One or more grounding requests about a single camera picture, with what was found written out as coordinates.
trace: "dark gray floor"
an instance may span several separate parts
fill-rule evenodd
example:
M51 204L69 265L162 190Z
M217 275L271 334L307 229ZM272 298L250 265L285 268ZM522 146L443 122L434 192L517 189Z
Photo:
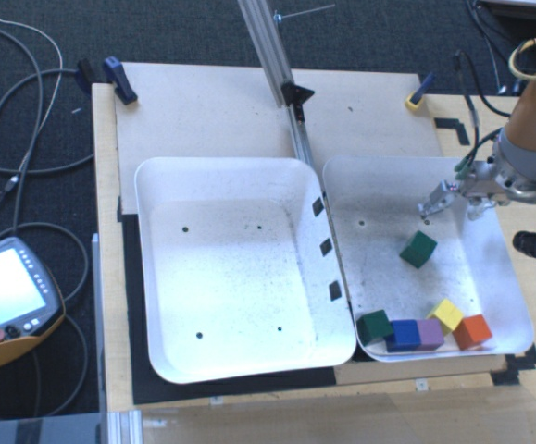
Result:
M436 74L434 93L459 93L453 54L466 51L479 72L485 94L498 83L486 43L469 17L465 0L271 0L282 14L335 4L311 16L286 19L282 38L294 68ZM506 56L522 39L536 36L536 21L483 17L503 35L490 31ZM236 0L0 0L0 19L30 24L54 38L75 68L88 57L101 74L107 56L153 63L258 66L254 47ZM41 69L55 68L49 43L29 31L0 25L34 52ZM497 56L500 84L514 78ZM27 57L0 37L0 97L32 72ZM474 85L466 76L467 89ZM51 91L52 81L46 83ZM0 166L15 167L27 148L35 118L34 86L26 87L0 117ZM51 167L81 158L93 149L90 104L71 78L65 78L56 108L39 141L34 167ZM0 176L0 189L6 178ZM11 225L13 199L0 211L0 230ZM28 179L21 219L70 228L89 244L96 232L93 165L48 178ZM71 242L54 232L22 232L51 266L64 291L80 277L81 256ZM64 413L97 408L94 367L93 291L86 285L69 304L84 330L91 365L86 384ZM81 348L72 329L62 327L38 350L43 393L41 413L54 409L72 391L81 369ZM35 372L29 357L0 369L0 415L31 415Z

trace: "blue block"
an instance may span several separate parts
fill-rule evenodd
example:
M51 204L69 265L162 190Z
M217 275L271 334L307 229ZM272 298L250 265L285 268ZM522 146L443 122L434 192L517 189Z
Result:
M393 333L385 339L387 352L411 352L420 346L421 340L416 320L391 321L391 326Z

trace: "table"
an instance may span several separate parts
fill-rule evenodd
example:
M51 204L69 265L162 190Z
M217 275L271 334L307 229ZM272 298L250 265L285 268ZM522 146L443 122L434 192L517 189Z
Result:
M196 70L197 68L183 68L178 70ZM261 69L245 68L244 73L251 74L252 80L261 80L258 74ZM127 73L131 80L139 80L139 74L145 74L146 68L137 65L127 66ZM236 77L236 68L230 68L229 74ZM333 77L336 80L336 92L350 79L361 77L355 73L331 73L321 75L318 71L307 71L299 79L319 82L321 77ZM392 80L393 75L372 74L370 77ZM418 84L417 79L410 80L410 84ZM399 92L396 97L403 99L408 92ZM353 101L344 107L348 114L360 114L363 106L368 106L364 97L356 103ZM482 106L479 99L475 104L480 111L480 118L484 132L489 132L501 124L504 119L494 115ZM491 101L503 110L511 110L516 99L509 97L491 98ZM206 405L208 399L189 401L172 401L150 405L135 405L131 393L131 360L130 345L128 341L128 317L125 292L125 272L122 263L123 239L121 225L118 222L118 198L121 193L121 184L118 169L118 125L131 109L121 105L114 96L113 87L108 84L95 84L93 86L93 132L95 140L97 209L98 209L98 235L100 242L100 275L102 279L102 325L105 344L105 390L106 406L108 411L128 411L137 408L160 407L189 407ZM309 139L311 138L311 117L320 120L318 108L307 104L307 127ZM468 113L462 97L453 95L432 95L425 98L425 107L411 117L419 120L418 124L431 123L437 117L458 118L468 126ZM453 130L435 130L439 149L443 155L462 156L466 149L457 142ZM279 137L276 143L284 142L285 137ZM525 205L510 205L499 209L500 223L507 239L511 239L520 229L536 231L536 207ZM530 309L536 329L536 260L524 257L509 247L513 266L516 270L519 284L523 290ZM405 362L399 364L347 363L335 367L336 386L324 389L289 390L278 393L256 394L244 396L225 397L225 402L270 401L282 398L318 397L324 394L334 396L354 395L356 393L377 392L408 392L418 387L429 389L461 389L491 387L491 371L500 371L506 368L504 356L477 356L457 359L437 359L433 361ZM521 383L536 398L536 370L528 373L522 372Z

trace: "cube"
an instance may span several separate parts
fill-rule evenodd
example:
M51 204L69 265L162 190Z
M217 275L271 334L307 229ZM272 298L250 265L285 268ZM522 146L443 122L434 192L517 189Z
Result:
M393 333L387 337L387 352L411 352L416 350L421 341L418 323L414 319L391 321Z
M362 345L367 345L375 339L383 339L393 333L387 314L380 309L364 314L356 321L358 337Z
M418 351L435 351L444 344L443 328L438 319L419 319L416 322L421 342Z
M399 256L415 268L421 268L428 262L436 248L436 241L419 230L410 237Z
M446 298L440 301L426 316L427 319L438 319L441 322L443 334L446 336L453 332L463 319L463 313Z
M462 351L481 345L492 337L492 332L482 314L466 317L453 331L456 343Z

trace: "orange block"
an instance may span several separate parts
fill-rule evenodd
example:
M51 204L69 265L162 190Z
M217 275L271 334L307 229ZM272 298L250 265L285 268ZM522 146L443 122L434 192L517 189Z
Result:
M480 345L492 337L492 332L483 315L465 317L453 331L456 343L462 351Z

